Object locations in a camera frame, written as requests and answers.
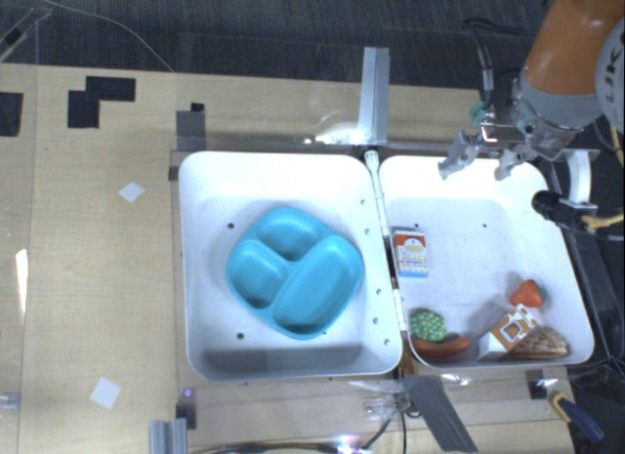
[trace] cable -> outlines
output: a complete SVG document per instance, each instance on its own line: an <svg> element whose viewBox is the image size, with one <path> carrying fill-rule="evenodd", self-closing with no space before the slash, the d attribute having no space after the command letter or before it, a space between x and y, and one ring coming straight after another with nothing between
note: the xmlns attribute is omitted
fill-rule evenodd
<svg viewBox="0 0 625 454"><path fill-rule="evenodd" d="M584 215L581 217L581 220L586 224L588 230L595 231L599 228L606 228L611 227L612 225L620 224L623 221L623 213L604 218Z"/></svg>
<svg viewBox="0 0 625 454"><path fill-rule="evenodd" d="M387 428L389 427L389 424L391 423L391 421L393 420L393 416L391 416L387 421L384 422L384 425L382 425L382 428L380 430L378 430L377 433L375 433L371 438L369 438L363 445L362 445L362 449L366 450L369 447L371 447L371 445L373 445L373 443L380 438L380 436L382 436L382 434L387 430Z"/></svg>
<svg viewBox="0 0 625 454"><path fill-rule="evenodd" d="M401 431L403 432L403 449L401 452L406 454L407 446L408 446L408 431L406 430L406 418L403 416L403 412L399 413L399 417L401 418Z"/></svg>
<svg viewBox="0 0 625 454"><path fill-rule="evenodd" d="M323 443L296 443L296 442L288 442L288 443L247 443L242 445L237 445L233 447L225 447L219 450L200 450L195 451L194 454L263 454L265 452L271 452L275 450L285 450L285 449L299 449L299 450L310 450L315 452L321 452L323 454L337 454L337 447L334 445L323 444Z"/></svg>
<svg viewBox="0 0 625 454"><path fill-rule="evenodd" d="M92 17L94 19L100 19L102 21L108 21L109 23L113 23L114 25L117 25L118 27L121 27L122 29L124 29L126 32L130 33L132 36L136 37L140 43L142 43L155 57L157 57L159 59L159 61L170 71L170 72L175 72L176 70L174 69L174 67L172 67L169 63L167 63L160 55L158 55L158 53L156 53L156 51L149 46L149 44L147 44L147 42L145 41L145 39L143 37L141 37L137 32L135 32L133 29L131 29L130 27L124 25L123 23L119 22L119 21L115 21L113 19L110 19L109 17L103 17L102 15L98 15L95 13L91 13L91 12L85 12L84 10L78 10L76 8L71 8L70 6L66 6L63 5L61 3L57 3L55 1L51 1L51 0L39 0L39 1L43 1L44 3L47 3L49 5L52 6L56 6L57 8L61 8L63 10L67 10L69 12L74 12L77 13L79 15L84 15L87 17Z"/></svg>
<svg viewBox="0 0 625 454"><path fill-rule="evenodd" d="M621 166L623 166L623 146L621 145L620 140L618 140L618 132L614 126L610 126L609 133L612 136L612 145L614 146L616 157L618 157L618 162L620 162Z"/></svg>
<svg viewBox="0 0 625 454"><path fill-rule="evenodd" d="M617 372L621 376L625 377L625 362L623 362L622 360L618 358L614 358L613 364L615 365Z"/></svg>
<svg viewBox="0 0 625 454"><path fill-rule="evenodd" d="M488 47L481 41L478 30L485 31L491 34L505 35L505 36L527 36L530 37L533 34L518 27L508 27L506 25L499 25L493 23L487 19L481 19L478 17L472 17L462 22L463 28L469 34L469 37L474 41L478 48L479 64L482 71L482 84L483 93L481 95L481 101L483 108L488 109L492 104L492 92L495 89L495 75L492 65L492 58L488 51Z"/></svg>
<svg viewBox="0 0 625 454"><path fill-rule="evenodd" d="M389 424L393 420L393 416L391 416L387 421L384 422L380 430L376 432L371 438L369 438L361 447L361 450L366 450L373 443L382 436L382 434L387 430ZM200 450L196 451L194 454L262 454L264 452L269 452L272 450L283 450L283 449L301 449L301 450L311 450L316 452L321 452L324 454L338 454L338 447L329 443L297 443L297 442L288 442L288 443L247 443L242 445L234 445L232 447L224 447L219 450Z"/></svg>

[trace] black carpet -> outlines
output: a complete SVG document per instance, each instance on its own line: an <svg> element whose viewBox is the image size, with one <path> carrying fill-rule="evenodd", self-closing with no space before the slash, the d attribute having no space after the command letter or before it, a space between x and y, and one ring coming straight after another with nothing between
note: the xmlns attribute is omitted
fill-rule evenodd
<svg viewBox="0 0 625 454"><path fill-rule="evenodd" d="M37 0L0 0L0 21ZM477 87L461 22L482 17L535 32L544 0L53 0L120 21L176 70L357 81L361 47L391 49L395 84ZM519 67L531 38L489 36L495 65ZM11 60L32 62L24 47ZM40 63L163 69L128 32L56 10L40 29Z"/></svg>

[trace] blue divided plate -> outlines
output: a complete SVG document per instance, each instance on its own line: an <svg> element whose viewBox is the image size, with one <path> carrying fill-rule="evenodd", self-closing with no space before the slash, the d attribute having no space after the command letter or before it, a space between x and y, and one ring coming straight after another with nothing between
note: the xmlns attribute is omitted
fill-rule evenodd
<svg viewBox="0 0 625 454"><path fill-rule="evenodd" d="M298 340L322 334L362 282L364 263L343 235L291 207L265 214L232 250L232 294L275 330Z"/></svg>

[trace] black tape mark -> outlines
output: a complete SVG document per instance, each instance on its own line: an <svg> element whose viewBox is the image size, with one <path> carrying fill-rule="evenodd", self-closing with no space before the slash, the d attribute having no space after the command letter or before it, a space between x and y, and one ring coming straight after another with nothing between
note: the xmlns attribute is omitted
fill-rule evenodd
<svg viewBox="0 0 625 454"><path fill-rule="evenodd" d="M0 93L0 137L16 137L21 127L22 93Z"/></svg>
<svg viewBox="0 0 625 454"><path fill-rule="evenodd" d="M87 97L89 100L134 102L137 81L122 77L87 76Z"/></svg>
<svg viewBox="0 0 625 454"><path fill-rule="evenodd" d="M169 181L170 182L177 182L179 173L180 173L180 168L178 166L170 166L169 167L169 175L168 175Z"/></svg>
<svg viewBox="0 0 625 454"><path fill-rule="evenodd" d="M70 91L67 128L100 128L100 102L90 100L87 92Z"/></svg>

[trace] toy broccoli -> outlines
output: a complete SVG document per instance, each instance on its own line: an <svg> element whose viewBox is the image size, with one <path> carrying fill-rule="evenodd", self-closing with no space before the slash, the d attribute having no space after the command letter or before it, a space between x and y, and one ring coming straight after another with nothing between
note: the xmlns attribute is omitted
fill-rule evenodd
<svg viewBox="0 0 625 454"><path fill-rule="evenodd" d="M439 342L447 335L445 319L431 310L419 309L410 315L410 330L414 338Z"/></svg>

